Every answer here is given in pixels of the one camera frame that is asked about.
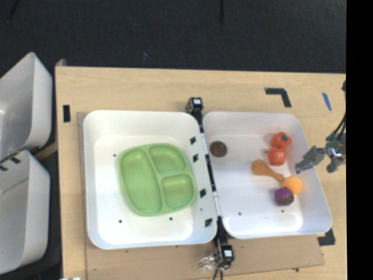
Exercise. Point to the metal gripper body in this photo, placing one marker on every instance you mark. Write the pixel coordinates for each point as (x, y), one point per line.
(336, 156)

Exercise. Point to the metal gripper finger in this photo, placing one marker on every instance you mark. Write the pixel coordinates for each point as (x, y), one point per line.
(311, 157)

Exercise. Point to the orange ball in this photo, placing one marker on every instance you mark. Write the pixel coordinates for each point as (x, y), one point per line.
(293, 184)

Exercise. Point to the orange-red toy pepper half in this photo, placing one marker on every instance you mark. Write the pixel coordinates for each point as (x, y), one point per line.
(276, 156)

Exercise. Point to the red-orange toy pepper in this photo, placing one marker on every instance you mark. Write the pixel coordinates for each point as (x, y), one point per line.
(280, 140)

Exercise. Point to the purple and brown toy food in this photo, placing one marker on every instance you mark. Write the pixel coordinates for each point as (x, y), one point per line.
(283, 195)

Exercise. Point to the tan toy chicken drumstick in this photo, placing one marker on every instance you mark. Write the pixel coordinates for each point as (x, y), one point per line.
(260, 167)

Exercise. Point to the white plastic tray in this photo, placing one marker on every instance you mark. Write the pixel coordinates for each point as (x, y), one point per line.
(247, 214)
(105, 185)

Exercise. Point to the brown round biscuit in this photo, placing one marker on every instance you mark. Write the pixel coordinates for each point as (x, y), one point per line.
(218, 148)

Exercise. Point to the thin black and white rod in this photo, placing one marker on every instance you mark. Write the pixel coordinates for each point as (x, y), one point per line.
(210, 171)

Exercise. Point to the green divided plate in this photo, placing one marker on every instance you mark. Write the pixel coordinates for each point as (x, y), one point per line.
(137, 179)

